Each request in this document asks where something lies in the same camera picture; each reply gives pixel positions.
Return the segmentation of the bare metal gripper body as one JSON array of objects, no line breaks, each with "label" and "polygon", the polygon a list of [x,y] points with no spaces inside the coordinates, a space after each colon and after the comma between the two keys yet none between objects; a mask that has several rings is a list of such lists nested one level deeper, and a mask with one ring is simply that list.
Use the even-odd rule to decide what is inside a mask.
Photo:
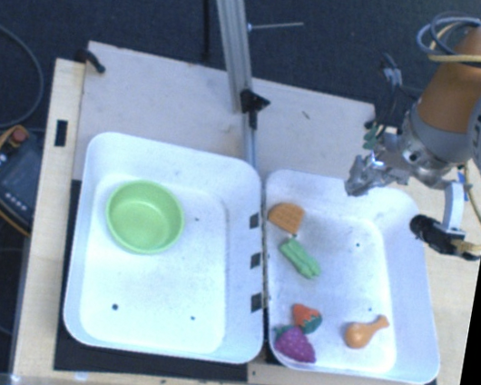
[{"label": "bare metal gripper body", "polygon": [[456,166],[447,155],[434,153],[410,133],[377,131],[370,138],[365,179],[407,184],[416,179],[431,189],[441,189],[444,176]]}]

